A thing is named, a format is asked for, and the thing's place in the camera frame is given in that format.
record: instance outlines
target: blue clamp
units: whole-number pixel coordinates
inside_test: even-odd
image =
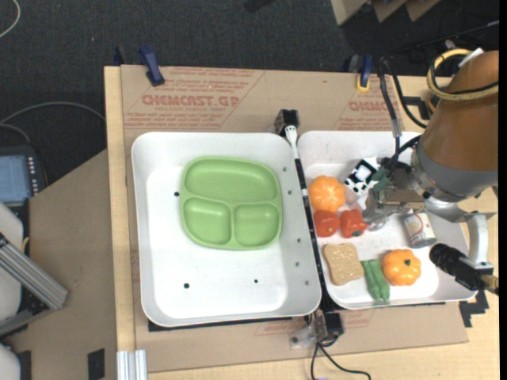
[[[361,67],[361,73],[357,79],[357,89],[365,93],[370,88],[370,74],[372,73],[373,58],[371,55],[366,54],[363,57],[363,66]]]
[[[148,68],[148,72],[146,72],[146,76],[150,80],[150,83],[153,87],[163,85],[166,80],[160,73],[157,64],[157,57],[153,49],[149,45],[143,45],[139,49],[139,57],[141,59],[141,63]]]

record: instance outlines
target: toy bread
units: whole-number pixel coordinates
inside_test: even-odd
[[[336,286],[364,276],[363,265],[353,244],[328,244],[323,253],[330,268],[331,281]]]

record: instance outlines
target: white cable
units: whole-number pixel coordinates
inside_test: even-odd
[[[12,23],[8,29],[6,29],[5,31],[0,33],[0,38],[7,35],[7,33],[9,33],[10,30],[12,30],[17,25],[17,23],[19,22],[19,18],[21,17],[21,7],[19,6],[19,3],[17,2],[17,0],[12,0],[12,1],[16,5],[16,9],[17,9],[16,20],[14,20],[14,23]]]

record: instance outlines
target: can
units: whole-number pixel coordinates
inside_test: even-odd
[[[426,213],[414,213],[404,220],[411,248],[422,248],[436,243],[436,236]]]

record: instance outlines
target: white tray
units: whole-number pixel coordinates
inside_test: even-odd
[[[266,249],[198,245],[178,197],[185,166],[203,156],[262,162],[277,175],[283,222]],[[313,312],[321,287],[292,151],[269,133],[148,132],[132,147],[141,299],[155,324],[174,327]]]
[[[402,144],[417,134],[404,133]],[[299,156],[310,184],[318,175],[335,176],[340,182],[363,158],[390,157],[395,151],[395,140],[390,132],[362,131],[310,131],[298,141]],[[411,150],[400,156],[400,161],[410,163]],[[347,209],[343,206],[338,212]],[[453,224],[436,215],[429,215],[429,221],[439,242],[451,245],[468,254],[467,241],[460,224]],[[343,238],[339,231],[331,237],[319,238],[318,246],[326,244],[352,243],[360,260],[378,258],[390,249],[407,248],[410,239],[402,222],[401,215],[391,216],[387,224],[377,231],[365,231],[360,237]],[[431,247],[413,249],[421,260],[421,277],[408,287],[391,286],[391,306],[426,304],[469,299],[475,291],[458,284],[455,278],[442,272],[429,259]],[[322,258],[322,268],[326,288],[330,297],[341,307],[351,310],[385,306],[374,301],[368,293],[366,279],[357,279],[343,286],[335,286],[330,281],[326,261]]]

